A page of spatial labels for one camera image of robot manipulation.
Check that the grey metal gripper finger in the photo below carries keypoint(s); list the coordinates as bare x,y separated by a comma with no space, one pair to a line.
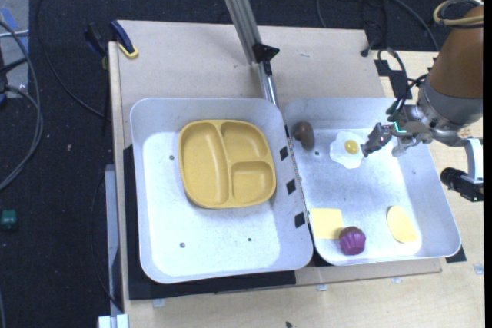
377,138
403,145

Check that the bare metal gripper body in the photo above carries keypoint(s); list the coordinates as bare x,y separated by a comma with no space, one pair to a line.
430,126

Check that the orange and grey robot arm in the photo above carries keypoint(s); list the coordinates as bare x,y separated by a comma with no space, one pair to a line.
457,61

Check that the white toy fried egg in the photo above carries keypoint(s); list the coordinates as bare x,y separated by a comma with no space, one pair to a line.
344,157

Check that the white plastic tray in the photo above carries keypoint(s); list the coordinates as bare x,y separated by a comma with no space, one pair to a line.
215,238
365,196

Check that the brown toy potato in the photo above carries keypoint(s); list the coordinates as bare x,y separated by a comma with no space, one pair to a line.
304,134

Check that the yellow oval slice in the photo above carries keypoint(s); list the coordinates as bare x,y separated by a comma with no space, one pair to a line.
401,224

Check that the thin black and white rod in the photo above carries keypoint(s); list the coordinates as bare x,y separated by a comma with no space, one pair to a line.
296,173

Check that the yellow square cheese slice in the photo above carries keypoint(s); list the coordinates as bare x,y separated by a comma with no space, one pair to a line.
326,223

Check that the purple toy cupcake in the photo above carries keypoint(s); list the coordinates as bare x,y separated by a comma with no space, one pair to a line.
351,241

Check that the yellow divided plate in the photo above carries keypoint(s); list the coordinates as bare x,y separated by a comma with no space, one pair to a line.
203,161

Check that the pale wood board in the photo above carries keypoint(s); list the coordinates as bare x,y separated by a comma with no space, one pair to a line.
192,65

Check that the black cylinder on white bracket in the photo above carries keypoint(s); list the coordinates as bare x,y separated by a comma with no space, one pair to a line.
463,182

